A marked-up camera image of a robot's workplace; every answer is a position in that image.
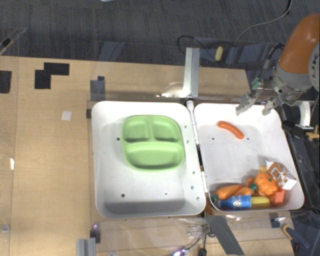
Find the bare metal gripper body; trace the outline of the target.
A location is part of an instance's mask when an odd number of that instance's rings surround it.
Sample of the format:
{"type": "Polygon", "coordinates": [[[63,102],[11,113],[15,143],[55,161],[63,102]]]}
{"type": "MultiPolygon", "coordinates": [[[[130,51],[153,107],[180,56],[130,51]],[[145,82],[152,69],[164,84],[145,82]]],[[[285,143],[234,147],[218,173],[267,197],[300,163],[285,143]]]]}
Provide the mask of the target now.
{"type": "Polygon", "coordinates": [[[279,98],[281,104],[293,106],[303,93],[304,91],[293,89],[285,83],[263,81],[257,87],[254,97],[265,104],[268,100],[279,98]]]}

